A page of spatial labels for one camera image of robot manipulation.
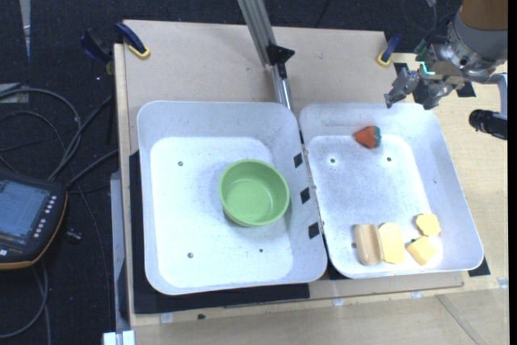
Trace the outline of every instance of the table surface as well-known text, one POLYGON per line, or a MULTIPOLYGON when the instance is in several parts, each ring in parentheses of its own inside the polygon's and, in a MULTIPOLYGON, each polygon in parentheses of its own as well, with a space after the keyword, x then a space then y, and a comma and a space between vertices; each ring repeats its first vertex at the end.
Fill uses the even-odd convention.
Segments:
MULTIPOLYGON (((128 156, 138 149, 136 118, 142 105, 159 99, 274 102, 275 92, 269 72, 271 68, 261 66, 246 26, 136 20, 125 23, 151 50, 150 57, 141 60, 128 50, 127 45, 116 44, 114 47, 124 227, 125 234, 130 235, 128 156)), ((382 68, 375 62, 379 52, 386 47, 382 32, 274 27, 274 33, 281 46, 296 52, 287 63, 296 116, 301 108, 312 102, 384 102, 383 94, 391 90, 395 78, 393 64, 382 68)), ((393 60, 407 63, 411 69, 418 66, 412 54, 395 53, 393 60)), ((506 65, 498 68, 498 71, 506 72, 506 65)), ((505 340, 506 325, 501 325, 500 319, 508 323, 507 289, 500 287, 509 276, 507 142, 476 133, 469 125, 469 114, 474 109, 500 110, 496 86, 474 85, 474 89, 476 98, 460 99, 451 95, 442 99, 432 111, 439 119, 480 234, 490 267, 489 275, 470 277, 467 272, 444 272, 369 280, 322 278, 309 284, 310 301, 184 311, 174 313, 171 326, 161 324, 160 315, 140 315, 130 311, 130 324, 137 333, 138 343, 167 343, 171 334, 181 338, 184 334, 184 339, 179 343, 204 343, 202 341, 205 339, 209 343, 210 328, 206 321, 202 324, 203 329, 196 331, 198 335, 194 338, 188 335, 188 324, 197 323, 193 321, 200 313, 207 319, 240 318, 242 323, 250 324, 244 331, 253 331, 253 316, 266 322, 268 315, 281 313, 288 326, 294 312, 301 320, 316 318, 324 325, 330 324, 329 332, 335 335, 345 332, 350 335, 350 330, 343 327, 343 319, 349 318, 350 314, 337 310, 341 307, 336 305, 357 304, 352 313, 361 314, 367 312, 369 306, 381 309, 388 306, 385 303, 388 300, 397 300, 404 309, 398 316, 391 310, 382 316, 376 310, 372 315, 378 318, 372 316, 369 322, 365 322, 390 327, 393 326, 392 318, 415 318, 414 312, 418 312, 424 301, 417 305, 411 300, 412 297, 423 297, 428 303, 424 309, 435 321, 429 328, 433 333, 429 334, 435 337, 437 332, 451 334, 453 336, 450 338, 454 338, 456 343, 463 343, 460 340, 463 334, 457 331, 460 326, 462 332, 468 333, 464 343, 472 343, 469 341, 473 335, 496 326, 494 332, 490 331, 492 339, 486 343, 500 338, 505 340), (481 300, 484 306, 493 302, 494 311, 488 313, 490 317, 467 312, 470 301, 481 300), (448 316, 446 322, 443 312, 448 316), (496 319, 490 325, 491 318, 496 319)), ((128 301, 132 309, 130 236, 125 239, 128 301)), ((282 335, 288 334, 288 328, 284 330, 280 325, 275 329, 281 330, 282 335)), ((239 343, 235 330, 228 329, 228 332, 224 332, 229 336, 221 334, 216 343, 239 343)), ((399 330, 393 334, 393 340, 399 334, 410 343, 408 332, 401 333, 399 330)), ((355 332, 357 339, 365 338, 361 335, 360 330, 355 332)), ((483 340, 488 338, 488 335, 481 336, 483 340)), ((296 340, 311 343, 310 338, 302 334, 296 340)), ((267 336, 263 337, 257 332, 256 341, 267 343, 267 336)))

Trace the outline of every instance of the screen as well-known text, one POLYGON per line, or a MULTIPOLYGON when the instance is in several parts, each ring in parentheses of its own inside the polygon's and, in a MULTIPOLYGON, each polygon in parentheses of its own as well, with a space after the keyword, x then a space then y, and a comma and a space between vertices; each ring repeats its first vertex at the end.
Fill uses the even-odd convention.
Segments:
POLYGON ((49 196, 50 191, 41 188, 0 180, 0 234, 26 244, 49 196))

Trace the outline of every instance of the white tray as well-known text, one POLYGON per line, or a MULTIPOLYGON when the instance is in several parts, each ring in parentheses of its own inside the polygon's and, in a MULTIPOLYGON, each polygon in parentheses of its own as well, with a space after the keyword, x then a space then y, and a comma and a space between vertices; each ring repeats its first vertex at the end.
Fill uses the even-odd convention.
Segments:
POLYGON ((343 275, 368 278, 474 269, 483 248, 439 121, 415 103, 315 103, 300 126, 316 186, 330 261, 343 275), (367 149, 353 134, 380 128, 380 147, 367 149), (406 244, 421 234, 414 218, 432 212, 442 233, 438 254, 420 266, 406 252, 403 263, 363 265, 354 225, 398 223, 406 244))
POLYGON ((295 116, 278 103, 155 101, 137 117, 145 272, 167 295, 308 283, 327 256, 295 116), (244 228, 223 213, 219 178, 255 158, 286 178, 291 204, 271 225, 244 228))

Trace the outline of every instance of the black floor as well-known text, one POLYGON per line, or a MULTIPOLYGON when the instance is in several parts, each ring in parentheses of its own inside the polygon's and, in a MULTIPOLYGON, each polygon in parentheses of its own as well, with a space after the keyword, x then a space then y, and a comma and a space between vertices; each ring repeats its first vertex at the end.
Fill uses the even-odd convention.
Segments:
MULTIPOLYGON (((436 1, 439 18, 461 4, 461 0, 436 1)), ((430 28, 432 10, 424 0, 406 0, 406 14, 420 30, 405 17, 401 4, 402 0, 266 0, 273 25, 384 31, 388 39, 400 34, 397 51, 412 52, 430 28)), ((32 0, 31 9, 27 58, 19 5, 15 0, 0 0, 0 83, 28 81, 32 88, 62 95, 83 119, 109 97, 113 83, 104 64, 92 61, 82 50, 86 29, 94 27, 111 44, 118 39, 114 24, 122 19, 244 23, 236 0, 32 0)), ((445 33, 445 26, 439 27, 437 40, 445 33)), ((52 96, 34 93, 28 104, 0 105, 0 116, 0 156, 20 173, 48 177, 64 152, 53 128, 67 146, 76 122, 71 110, 52 96), (40 117, 7 115, 13 111, 40 117)), ((76 156, 58 181, 68 183, 84 167, 116 149, 116 136, 107 140, 108 132, 116 134, 114 122, 105 107, 84 131, 76 156)), ((112 269, 107 186, 116 168, 112 158, 82 178, 80 187, 71 188, 65 223, 44 256, 54 344, 96 344, 104 332, 114 329, 113 292, 108 290, 112 269), (72 229, 82 235, 80 242, 67 239, 66 232, 72 229)), ((42 277, 40 265, 35 270, 42 277)), ((0 335, 29 322, 40 302, 31 270, 0 273, 0 335)), ((26 332, 0 343, 46 343, 47 329, 43 314, 26 332)))

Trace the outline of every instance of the green plastic bowl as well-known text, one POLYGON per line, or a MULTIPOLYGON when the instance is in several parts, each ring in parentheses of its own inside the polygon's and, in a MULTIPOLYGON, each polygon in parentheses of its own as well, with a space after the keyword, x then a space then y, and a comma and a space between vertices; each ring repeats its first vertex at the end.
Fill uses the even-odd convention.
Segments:
POLYGON ((241 160, 226 168, 219 180, 226 215, 239 225, 269 225, 289 206, 289 187, 282 174, 260 160, 241 160))

